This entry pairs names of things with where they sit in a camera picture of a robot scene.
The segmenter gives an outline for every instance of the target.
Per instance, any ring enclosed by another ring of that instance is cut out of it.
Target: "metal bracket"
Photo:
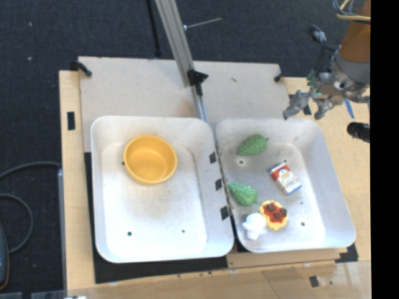
[[[189,70],[187,72],[187,77],[190,81],[190,85],[194,86],[196,93],[202,97],[203,92],[201,84],[209,77],[209,75],[195,70]]]

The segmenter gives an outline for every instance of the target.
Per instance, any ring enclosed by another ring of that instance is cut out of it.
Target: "orange cylinder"
[[[371,17],[372,0],[366,0],[359,8],[359,16]],[[348,61],[367,63],[370,61],[371,25],[351,21],[341,42],[340,55]]]

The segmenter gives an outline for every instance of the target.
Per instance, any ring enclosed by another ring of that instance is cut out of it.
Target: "black mat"
[[[92,230],[92,247],[96,283],[187,272],[203,272],[228,267],[225,256],[206,259],[169,260],[162,262],[144,263],[111,263],[102,258],[95,246],[92,198],[92,159],[90,153],[85,153],[85,165],[87,178],[87,194],[90,207],[90,225]]]

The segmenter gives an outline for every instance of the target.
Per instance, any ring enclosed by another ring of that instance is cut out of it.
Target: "toy food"
[[[274,230],[279,230],[287,225],[288,213],[287,209],[276,201],[263,202],[259,208],[259,212],[266,219],[266,225]]]
[[[292,194],[302,187],[300,181],[286,163],[273,166],[269,174],[285,195]]]
[[[247,238],[256,240],[260,234],[266,232],[266,220],[260,213],[255,212],[247,216],[246,221],[243,222],[243,227],[247,230]]]
[[[250,136],[239,148],[238,155],[257,155],[267,148],[269,138],[255,134]]]
[[[250,185],[231,183],[229,190],[237,203],[242,206],[251,206],[257,203],[257,190]]]

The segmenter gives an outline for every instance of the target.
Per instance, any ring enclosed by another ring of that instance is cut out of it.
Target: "dark carpet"
[[[195,60],[277,63],[288,77],[305,77],[318,46],[307,36],[319,26],[338,45],[347,22],[332,0],[176,0],[189,29]],[[155,9],[161,58],[172,59]],[[0,0],[0,173],[37,162],[61,162],[58,72],[80,55],[153,58],[155,44],[145,0]],[[9,283],[0,292],[60,290],[60,220],[57,168],[37,166],[0,179],[0,193],[32,209],[28,243],[10,256]],[[29,218],[0,199],[0,221],[10,247],[24,238]]]

